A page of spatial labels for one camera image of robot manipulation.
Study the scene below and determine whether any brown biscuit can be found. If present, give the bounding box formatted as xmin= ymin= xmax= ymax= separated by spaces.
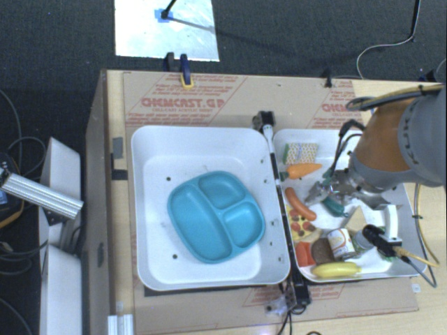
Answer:
xmin=311 ymin=237 xmax=335 ymax=263

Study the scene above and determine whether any thin black and white rod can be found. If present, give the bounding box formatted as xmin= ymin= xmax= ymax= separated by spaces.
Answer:
xmin=263 ymin=124 xmax=305 ymax=292

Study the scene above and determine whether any black cylinder on white bracket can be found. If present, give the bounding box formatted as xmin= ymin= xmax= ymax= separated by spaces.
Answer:
xmin=362 ymin=203 xmax=403 ymax=258

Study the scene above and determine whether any blue divided plate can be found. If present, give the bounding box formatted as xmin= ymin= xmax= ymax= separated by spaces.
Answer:
xmin=167 ymin=170 xmax=267 ymax=265

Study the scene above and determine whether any yellow banana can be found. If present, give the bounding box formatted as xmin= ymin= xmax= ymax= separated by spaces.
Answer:
xmin=311 ymin=261 xmax=362 ymax=279

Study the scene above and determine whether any patterned white and green carton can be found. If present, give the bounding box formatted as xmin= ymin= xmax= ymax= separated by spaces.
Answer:
xmin=281 ymin=142 xmax=319 ymax=165

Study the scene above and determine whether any brown cardboard board red print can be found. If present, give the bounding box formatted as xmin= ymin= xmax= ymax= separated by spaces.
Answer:
xmin=122 ymin=71 xmax=420 ymax=319

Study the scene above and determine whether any beige bread slice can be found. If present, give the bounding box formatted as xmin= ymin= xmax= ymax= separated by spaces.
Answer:
xmin=343 ymin=207 xmax=368 ymax=234

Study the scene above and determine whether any teal bottle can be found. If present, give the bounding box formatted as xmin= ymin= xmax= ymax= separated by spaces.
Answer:
xmin=321 ymin=196 xmax=346 ymax=217

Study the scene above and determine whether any white plastic tray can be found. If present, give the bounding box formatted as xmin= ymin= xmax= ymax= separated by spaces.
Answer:
xmin=272 ymin=128 xmax=427 ymax=284
xmin=131 ymin=125 xmax=291 ymax=292

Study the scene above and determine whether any orange-red toy food piece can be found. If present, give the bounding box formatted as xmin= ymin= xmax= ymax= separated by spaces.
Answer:
xmin=294 ymin=241 xmax=316 ymax=267

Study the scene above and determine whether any yellow pizza slice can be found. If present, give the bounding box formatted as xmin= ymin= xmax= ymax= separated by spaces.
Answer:
xmin=286 ymin=206 xmax=323 ymax=242

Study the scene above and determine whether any white and orange can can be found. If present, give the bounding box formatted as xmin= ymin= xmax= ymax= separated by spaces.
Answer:
xmin=326 ymin=228 xmax=358 ymax=261

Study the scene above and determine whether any green and silver can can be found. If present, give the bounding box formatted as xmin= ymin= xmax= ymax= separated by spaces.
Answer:
xmin=351 ymin=230 xmax=376 ymax=255

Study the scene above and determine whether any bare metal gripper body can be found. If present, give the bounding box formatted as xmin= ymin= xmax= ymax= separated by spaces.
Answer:
xmin=327 ymin=169 xmax=392 ymax=209

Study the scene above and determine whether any red sausage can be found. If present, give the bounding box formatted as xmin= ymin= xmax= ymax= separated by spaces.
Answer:
xmin=284 ymin=186 xmax=318 ymax=222

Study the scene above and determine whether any orange carrot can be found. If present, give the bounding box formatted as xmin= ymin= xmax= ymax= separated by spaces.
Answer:
xmin=279 ymin=163 xmax=323 ymax=181

